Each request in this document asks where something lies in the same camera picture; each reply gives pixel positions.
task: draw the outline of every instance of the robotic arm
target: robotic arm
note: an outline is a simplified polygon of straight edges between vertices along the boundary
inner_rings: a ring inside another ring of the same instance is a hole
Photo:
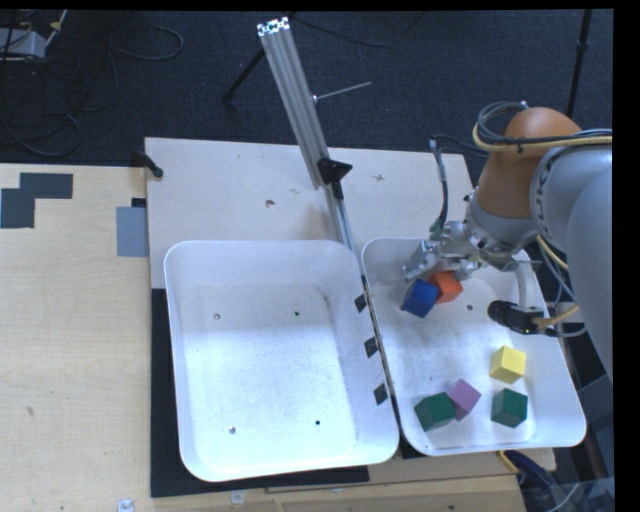
[[[513,117],[502,135],[487,129],[505,114]],[[423,241],[405,279],[443,262],[459,280],[486,265],[513,271],[520,304],[496,301],[489,316],[523,334],[541,333],[568,314],[548,319],[532,307],[533,270],[514,256],[534,240],[557,258],[555,248],[566,255],[576,304],[613,382],[612,131],[583,131],[549,108],[498,103],[483,109],[473,135],[489,156],[465,219]]]

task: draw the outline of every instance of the empty white tray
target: empty white tray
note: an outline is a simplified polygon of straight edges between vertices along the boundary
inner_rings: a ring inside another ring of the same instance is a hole
[[[363,249],[363,266],[372,295],[382,345],[407,441],[426,455],[566,447],[586,432],[580,400],[556,338],[521,335],[492,321],[494,300],[518,303],[514,273],[483,268],[462,282],[452,302],[436,304],[420,318],[400,305],[409,285],[402,275],[419,239],[383,238]],[[527,259],[524,251],[519,259]],[[538,306],[545,308],[537,289]],[[503,345],[527,354],[524,376],[505,384],[489,375],[492,354]],[[425,432],[414,411],[425,396],[446,392],[465,379],[481,398],[461,421]],[[528,417],[516,428],[491,420],[491,401],[504,388],[528,396]]]
[[[384,462],[399,431],[358,262],[329,240],[165,257],[180,454],[205,481]]]

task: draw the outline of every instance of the wooden tabletop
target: wooden tabletop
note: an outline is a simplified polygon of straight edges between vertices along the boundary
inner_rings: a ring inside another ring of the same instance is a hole
[[[116,228],[117,209],[146,197],[145,172],[0,164],[0,189],[21,173],[73,175],[72,198],[35,199],[33,227],[0,229],[0,508],[526,510],[496,453],[398,456],[338,489],[151,498],[150,263],[118,255]],[[555,467],[551,449],[527,454]]]

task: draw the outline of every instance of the pink cube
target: pink cube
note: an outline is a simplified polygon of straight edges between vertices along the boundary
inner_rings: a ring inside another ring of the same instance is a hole
[[[456,410],[456,420],[460,421],[480,400],[481,393],[464,379],[458,379],[447,391]]]

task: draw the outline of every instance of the block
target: block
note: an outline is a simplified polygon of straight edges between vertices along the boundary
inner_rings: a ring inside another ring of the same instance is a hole
[[[436,272],[427,279],[428,283],[438,287],[436,304],[451,302],[462,293],[462,284],[454,277],[453,272],[453,270]]]
[[[418,278],[409,287],[400,309],[424,318],[436,302],[438,287]]]
[[[456,411],[456,420],[460,421],[480,400],[481,393],[464,379],[458,379],[447,391]]]
[[[489,375],[507,384],[513,384],[524,375],[526,363],[527,354],[503,345],[491,356]]]
[[[445,392],[423,398],[414,410],[425,432],[444,427],[456,416],[453,402]]]
[[[491,420],[515,428],[527,419],[527,395],[511,389],[503,389],[491,402]]]

